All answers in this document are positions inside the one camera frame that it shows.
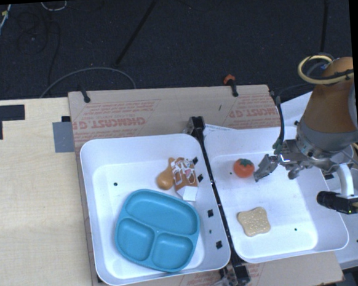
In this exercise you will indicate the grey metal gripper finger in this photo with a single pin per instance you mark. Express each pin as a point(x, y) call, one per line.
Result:
point(295, 172)
point(265, 168)

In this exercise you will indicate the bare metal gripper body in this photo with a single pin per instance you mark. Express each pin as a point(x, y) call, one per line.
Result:
point(303, 155)

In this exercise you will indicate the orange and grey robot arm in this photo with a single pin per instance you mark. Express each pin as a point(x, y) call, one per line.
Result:
point(330, 109)

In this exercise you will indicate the orange toy tomato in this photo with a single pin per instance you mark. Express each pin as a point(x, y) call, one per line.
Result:
point(243, 168)

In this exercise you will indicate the white plastic tray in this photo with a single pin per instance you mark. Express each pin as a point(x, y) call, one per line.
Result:
point(142, 148)
point(282, 199)

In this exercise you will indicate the thin black rod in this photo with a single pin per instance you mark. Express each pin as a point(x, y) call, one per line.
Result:
point(214, 186)

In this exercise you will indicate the beige toy bread slice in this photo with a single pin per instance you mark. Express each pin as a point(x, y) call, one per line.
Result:
point(253, 222)

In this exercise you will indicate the white paper sheet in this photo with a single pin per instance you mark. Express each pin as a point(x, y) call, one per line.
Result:
point(218, 127)

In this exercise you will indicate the brown and white carton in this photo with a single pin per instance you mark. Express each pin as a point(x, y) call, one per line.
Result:
point(185, 177)

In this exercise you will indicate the brown toy pear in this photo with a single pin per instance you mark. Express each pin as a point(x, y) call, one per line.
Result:
point(165, 181)

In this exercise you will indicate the brown cardboard board red print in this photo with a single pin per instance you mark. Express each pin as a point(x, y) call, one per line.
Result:
point(164, 111)

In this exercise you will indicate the blue divided plate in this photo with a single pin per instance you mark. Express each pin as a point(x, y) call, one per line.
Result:
point(156, 230)

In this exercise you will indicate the black cylinder on white bracket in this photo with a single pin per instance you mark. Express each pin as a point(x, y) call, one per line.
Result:
point(338, 202)

